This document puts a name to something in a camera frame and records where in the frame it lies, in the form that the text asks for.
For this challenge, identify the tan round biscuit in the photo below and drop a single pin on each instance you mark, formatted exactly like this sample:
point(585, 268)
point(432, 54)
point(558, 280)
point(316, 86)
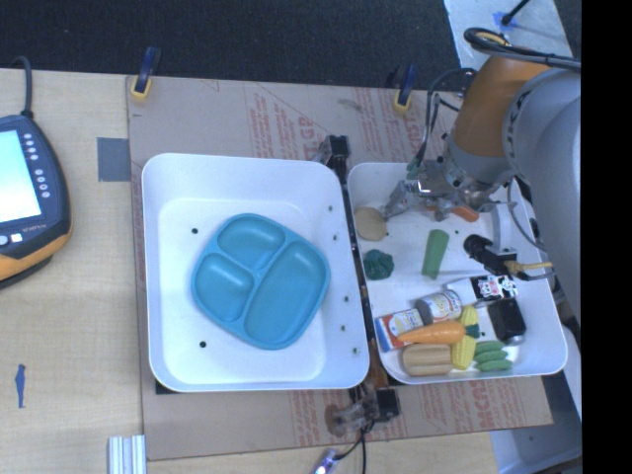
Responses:
point(370, 224)

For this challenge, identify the yellow corn cob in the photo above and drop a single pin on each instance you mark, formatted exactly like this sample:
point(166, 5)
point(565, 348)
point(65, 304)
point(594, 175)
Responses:
point(464, 356)

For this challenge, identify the black cylinder on white bracket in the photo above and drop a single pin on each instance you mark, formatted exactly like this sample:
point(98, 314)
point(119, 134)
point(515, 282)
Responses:
point(486, 255)

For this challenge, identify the white plastic tray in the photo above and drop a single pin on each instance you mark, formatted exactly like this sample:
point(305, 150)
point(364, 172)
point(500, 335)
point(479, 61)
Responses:
point(168, 284)
point(410, 235)

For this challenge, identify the orange carrot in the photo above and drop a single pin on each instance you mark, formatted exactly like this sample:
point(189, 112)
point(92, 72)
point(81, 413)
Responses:
point(434, 334)

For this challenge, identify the green cucumber stick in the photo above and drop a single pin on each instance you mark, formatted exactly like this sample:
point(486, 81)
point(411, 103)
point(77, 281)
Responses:
point(435, 255)

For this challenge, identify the tan bread loaf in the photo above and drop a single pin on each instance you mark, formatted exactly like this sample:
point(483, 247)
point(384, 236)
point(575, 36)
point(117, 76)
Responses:
point(427, 360)

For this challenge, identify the white cow print bottle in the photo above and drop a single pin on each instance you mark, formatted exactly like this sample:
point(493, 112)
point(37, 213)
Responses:
point(494, 287)

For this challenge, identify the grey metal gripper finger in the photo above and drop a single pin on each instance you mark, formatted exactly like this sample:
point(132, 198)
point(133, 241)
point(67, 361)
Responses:
point(443, 210)
point(400, 200)

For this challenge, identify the green pea pod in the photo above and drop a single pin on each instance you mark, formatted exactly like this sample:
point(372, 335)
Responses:
point(491, 356)

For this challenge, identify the green broccoli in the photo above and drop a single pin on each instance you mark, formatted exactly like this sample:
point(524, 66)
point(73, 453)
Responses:
point(378, 265)

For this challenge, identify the yellow and white can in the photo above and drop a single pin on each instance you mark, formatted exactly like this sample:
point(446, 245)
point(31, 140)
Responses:
point(439, 306)

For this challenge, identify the blue divided plate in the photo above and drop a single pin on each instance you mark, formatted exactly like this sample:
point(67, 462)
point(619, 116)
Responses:
point(261, 282)

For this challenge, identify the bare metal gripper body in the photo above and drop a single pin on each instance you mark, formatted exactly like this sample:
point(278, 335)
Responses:
point(444, 185)

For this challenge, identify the small orange toy piece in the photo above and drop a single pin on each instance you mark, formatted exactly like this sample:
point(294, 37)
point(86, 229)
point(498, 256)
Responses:
point(466, 213)

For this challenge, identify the white red blue carton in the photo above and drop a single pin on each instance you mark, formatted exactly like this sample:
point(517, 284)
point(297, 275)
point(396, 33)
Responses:
point(395, 326)

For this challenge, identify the brown cardboard board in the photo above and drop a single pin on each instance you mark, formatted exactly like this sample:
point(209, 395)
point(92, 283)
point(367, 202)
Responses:
point(222, 116)

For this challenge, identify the thin black rod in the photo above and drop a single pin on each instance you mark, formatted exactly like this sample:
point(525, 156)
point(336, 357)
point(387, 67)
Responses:
point(356, 255)

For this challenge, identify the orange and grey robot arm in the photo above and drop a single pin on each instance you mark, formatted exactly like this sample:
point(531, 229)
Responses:
point(538, 131)

